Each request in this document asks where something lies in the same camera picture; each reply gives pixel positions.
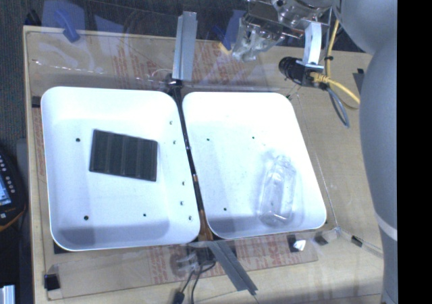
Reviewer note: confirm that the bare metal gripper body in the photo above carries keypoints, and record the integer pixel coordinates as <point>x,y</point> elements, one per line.
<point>270,13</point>

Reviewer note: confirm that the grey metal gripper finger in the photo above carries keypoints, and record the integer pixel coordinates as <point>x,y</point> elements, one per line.
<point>262,43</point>
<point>242,44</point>

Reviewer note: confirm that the brown cardboard board red print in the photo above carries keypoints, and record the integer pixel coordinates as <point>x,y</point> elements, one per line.
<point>101,59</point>

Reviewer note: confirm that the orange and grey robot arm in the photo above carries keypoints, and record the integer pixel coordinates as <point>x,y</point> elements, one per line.
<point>374,25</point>

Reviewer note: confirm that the black cylinder on white bracket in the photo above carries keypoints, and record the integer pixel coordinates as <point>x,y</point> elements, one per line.
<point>312,42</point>

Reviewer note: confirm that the clear plastic bottle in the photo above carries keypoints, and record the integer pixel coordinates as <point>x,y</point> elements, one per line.
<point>278,191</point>

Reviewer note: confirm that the white plastic tray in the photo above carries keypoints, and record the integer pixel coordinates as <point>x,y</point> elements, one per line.
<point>111,208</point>
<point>233,167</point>

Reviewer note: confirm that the black ribbed flat rectangle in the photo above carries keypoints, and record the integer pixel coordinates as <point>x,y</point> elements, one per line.
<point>123,155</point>

